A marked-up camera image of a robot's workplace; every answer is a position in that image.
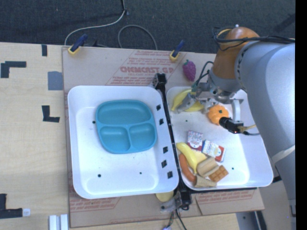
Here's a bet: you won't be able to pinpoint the tan bread roll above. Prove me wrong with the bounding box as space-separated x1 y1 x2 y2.
196 156 220 178

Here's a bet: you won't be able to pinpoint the white plastic tray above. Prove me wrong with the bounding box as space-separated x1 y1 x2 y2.
166 86 274 191
67 85 180 199

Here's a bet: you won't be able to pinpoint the tan ice cream cone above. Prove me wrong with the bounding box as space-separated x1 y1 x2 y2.
193 174 217 189

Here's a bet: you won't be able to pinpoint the black cylinder on white bracket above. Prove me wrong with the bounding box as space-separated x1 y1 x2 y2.
218 99 245 135

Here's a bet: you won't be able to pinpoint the orange sausage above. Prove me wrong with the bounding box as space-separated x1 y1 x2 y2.
178 153 197 183

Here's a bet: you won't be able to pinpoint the purple grapes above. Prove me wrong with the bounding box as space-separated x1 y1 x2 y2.
182 59 197 82

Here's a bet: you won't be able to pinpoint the thin black rod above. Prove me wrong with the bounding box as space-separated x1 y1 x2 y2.
158 80 190 202

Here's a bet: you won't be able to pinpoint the pale yellow potato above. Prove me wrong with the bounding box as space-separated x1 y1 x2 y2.
155 190 175 203

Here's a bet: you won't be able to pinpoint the yellow banana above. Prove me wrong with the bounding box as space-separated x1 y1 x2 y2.
176 142 199 175
170 89 193 112

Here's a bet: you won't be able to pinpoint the brown cardboard board red print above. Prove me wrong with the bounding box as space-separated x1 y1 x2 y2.
61 46 265 229

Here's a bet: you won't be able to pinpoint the orange pumpkin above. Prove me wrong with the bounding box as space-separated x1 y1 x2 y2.
207 104 230 126

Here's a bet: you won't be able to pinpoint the orange waffle biscuit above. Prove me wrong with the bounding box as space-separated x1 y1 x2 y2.
208 164 229 183

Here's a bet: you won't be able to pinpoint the blue divided plate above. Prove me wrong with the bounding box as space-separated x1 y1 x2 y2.
95 99 158 155

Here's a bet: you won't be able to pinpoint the black block with thin wires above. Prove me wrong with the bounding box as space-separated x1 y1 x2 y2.
154 73 167 90
179 188 193 206

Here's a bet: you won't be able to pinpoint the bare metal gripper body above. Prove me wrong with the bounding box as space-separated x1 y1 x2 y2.
191 81 237 104

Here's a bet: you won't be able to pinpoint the white red and orange carton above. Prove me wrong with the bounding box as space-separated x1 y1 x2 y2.
201 139 226 163

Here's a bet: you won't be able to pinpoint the yellow oval toy fruit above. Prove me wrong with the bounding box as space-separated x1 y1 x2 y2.
184 100 205 113

